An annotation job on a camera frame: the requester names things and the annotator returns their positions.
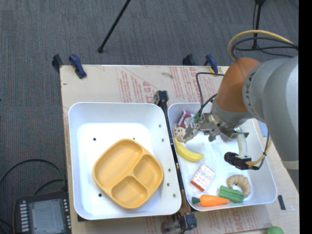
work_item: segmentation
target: gray floor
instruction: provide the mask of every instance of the gray floor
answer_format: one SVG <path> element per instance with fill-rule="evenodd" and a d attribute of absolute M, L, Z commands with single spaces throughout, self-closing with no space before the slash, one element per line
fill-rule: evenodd
<path fill-rule="evenodd" d="M 231 38 L 255 27 L 255 0 L 131 0 L 104 52 L 98 53 L 125 2 L 0 0 L 0 176 L 29 158 L 46 159 L 66 170 L 54 55 L 66 65 L 71 54 L 82 64 L 182 65 L 192 54 L 203 65 L 211 54 L 217 65 L 228 66 L 233 61 L 227 53 Z M 266 0 L 259 29 L 298 44 L 299 0 Z M 267 52 L 297 55 L 292 49 Z M 261 51 L 238 55 L 258 61 L 276 57 Z M 56 168 L 40 161 L 14 168 L 0 181 L 0 218 L 11 222 L 19 197 L 59 177 Z M 60 187 L 56 182 L 41 193 Z"/>

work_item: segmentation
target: small box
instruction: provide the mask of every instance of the small box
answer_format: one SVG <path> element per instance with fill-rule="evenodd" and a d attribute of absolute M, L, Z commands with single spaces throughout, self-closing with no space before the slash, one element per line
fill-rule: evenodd
<path fill-rule="evenodd" d="M 203 163 L 196 171 L 195 175 L 191 180 L 191 183 L 203 192 L 204 190 L 206 190 L 214 175 L 215 171 L 210 169 L 206 164 Z"/>
<path fill-rule="evenodd" d="M 179 119 L 177 121 L 178 126 L 187 128 L 189 126 L 191 117 L 192 117 L 191 113 L 183 111 L 181 116 L 179 117 Z"/>

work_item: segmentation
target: banana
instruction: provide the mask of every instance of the banana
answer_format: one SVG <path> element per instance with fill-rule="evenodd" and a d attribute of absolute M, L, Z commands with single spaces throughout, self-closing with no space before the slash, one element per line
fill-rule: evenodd
<path fill-rule="evenodd" d="M 189 161 L 199 161 L 201 160 L 204 155 L 198 152 L 193 152 L 189 149 L 187 149 L 182 143 L 180 143 L 176 137 L 174 137 L 175 141 L 175 149 L 176 152 L 181 155 L 183 158 L 189 160 Z"/>

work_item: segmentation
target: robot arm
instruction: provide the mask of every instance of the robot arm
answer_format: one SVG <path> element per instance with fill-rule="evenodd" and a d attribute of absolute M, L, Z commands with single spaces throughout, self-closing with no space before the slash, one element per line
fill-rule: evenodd
<path fill-rule="evenodd" d="M 250 118 L 267 125 L 285 168 L 298 184 L 298 56 L 262 63 L 252 58 L 235 60 L 223 77 L 211 112 L 191 122 L 185 142 L 198 131 L 209 135 L 209 141 L 217 135 L 224 141 L 241 134 L 247 137 L 239 126 Z M 251 160 L 234 153 L 227 153 L 225 159 L 239 169 L 248 169 L 246 161 Z"/>

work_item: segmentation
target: green ball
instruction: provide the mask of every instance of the green ball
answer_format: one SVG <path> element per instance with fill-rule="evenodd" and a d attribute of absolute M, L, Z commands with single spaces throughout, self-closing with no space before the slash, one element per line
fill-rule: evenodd
<path fill-rule="evenodd" d="M 267 234 L 284 234 L 282 228 L 278 226 L 271 226 L 268 228 Z"/>

